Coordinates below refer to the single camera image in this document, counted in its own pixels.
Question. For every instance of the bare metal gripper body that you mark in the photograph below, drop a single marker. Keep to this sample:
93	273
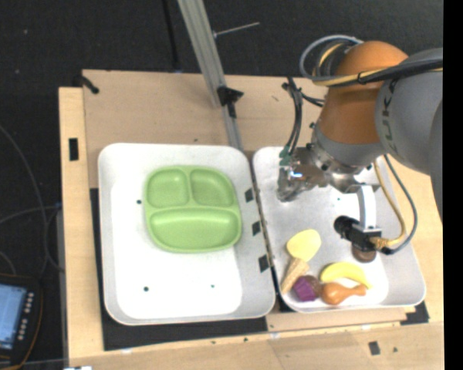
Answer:
312	170

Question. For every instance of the yellow oval chip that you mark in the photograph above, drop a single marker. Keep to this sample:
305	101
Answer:
303	245

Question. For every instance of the white plastic tray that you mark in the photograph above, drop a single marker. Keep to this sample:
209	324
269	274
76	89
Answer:
316	214
177	283

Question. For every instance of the green divided plate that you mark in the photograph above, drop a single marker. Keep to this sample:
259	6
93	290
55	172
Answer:
193	226

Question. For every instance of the pale wood board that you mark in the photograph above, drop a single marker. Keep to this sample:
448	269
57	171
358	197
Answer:
158	110

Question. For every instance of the brown round biscuit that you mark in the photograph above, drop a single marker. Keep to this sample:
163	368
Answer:
363	256

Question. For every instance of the yellow banana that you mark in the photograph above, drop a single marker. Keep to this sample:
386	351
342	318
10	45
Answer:
343	271

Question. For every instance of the beige wafer biscuit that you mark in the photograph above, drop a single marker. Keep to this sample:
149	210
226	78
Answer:
293	274

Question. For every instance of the black cylinder on white bracket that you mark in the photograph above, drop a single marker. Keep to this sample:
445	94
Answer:
364	235

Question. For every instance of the orange-brown chicken drumstick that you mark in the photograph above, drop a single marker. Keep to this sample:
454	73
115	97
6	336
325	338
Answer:
335	293

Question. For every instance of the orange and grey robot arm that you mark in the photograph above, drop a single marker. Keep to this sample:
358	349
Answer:
355	106

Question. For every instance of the thin black and white rod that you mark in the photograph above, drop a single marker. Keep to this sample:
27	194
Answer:
265	230

